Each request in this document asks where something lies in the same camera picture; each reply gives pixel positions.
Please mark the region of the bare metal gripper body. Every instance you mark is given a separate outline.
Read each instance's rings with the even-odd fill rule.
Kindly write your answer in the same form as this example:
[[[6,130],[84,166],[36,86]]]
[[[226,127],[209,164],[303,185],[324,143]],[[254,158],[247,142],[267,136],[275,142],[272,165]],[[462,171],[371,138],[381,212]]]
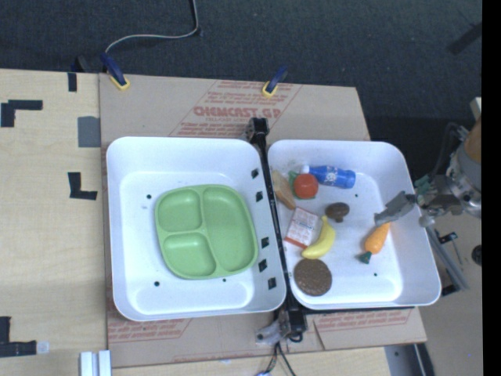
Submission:
[[[481,218],[481,191],[465,176],[436,175],[421,186],[421,208],[431,217],[447,213]]]

